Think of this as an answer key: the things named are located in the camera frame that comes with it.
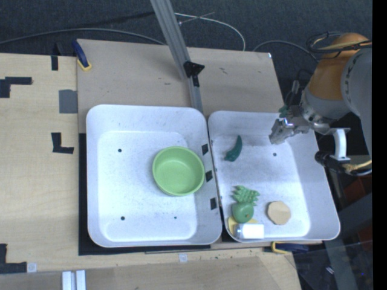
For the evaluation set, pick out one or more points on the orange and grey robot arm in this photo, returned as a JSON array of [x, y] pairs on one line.
[[329, 77]]

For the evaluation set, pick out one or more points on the tan round biscuit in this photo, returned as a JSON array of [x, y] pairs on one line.
[[278, 212]]

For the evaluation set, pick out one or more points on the white plastic bottle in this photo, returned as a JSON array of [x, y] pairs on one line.
[[252, 231]]

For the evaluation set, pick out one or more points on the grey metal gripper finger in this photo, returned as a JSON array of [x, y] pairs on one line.
[[288, 132], [275, 131]]

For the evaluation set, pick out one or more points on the green toy pineapple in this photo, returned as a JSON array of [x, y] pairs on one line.
[[242, 211]]

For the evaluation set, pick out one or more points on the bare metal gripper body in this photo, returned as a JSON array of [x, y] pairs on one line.
[[302, 121]]

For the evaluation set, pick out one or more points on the pale wood board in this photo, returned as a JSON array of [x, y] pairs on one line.
[[133, 77]]

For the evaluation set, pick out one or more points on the yellow flat piece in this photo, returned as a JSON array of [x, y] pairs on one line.
[[231, 224]]

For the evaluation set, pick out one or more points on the dark green chili pepper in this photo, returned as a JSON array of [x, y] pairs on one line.
[[236, 150]]

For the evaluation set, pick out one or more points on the green bowl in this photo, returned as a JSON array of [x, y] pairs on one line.
[[178, 171]]

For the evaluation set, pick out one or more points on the white plastic tray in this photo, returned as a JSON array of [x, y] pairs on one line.
[[133, 186], [272, 177]]

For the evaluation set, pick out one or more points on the black cylinder on white bracket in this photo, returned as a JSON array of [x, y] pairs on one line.
[[339, 145]]

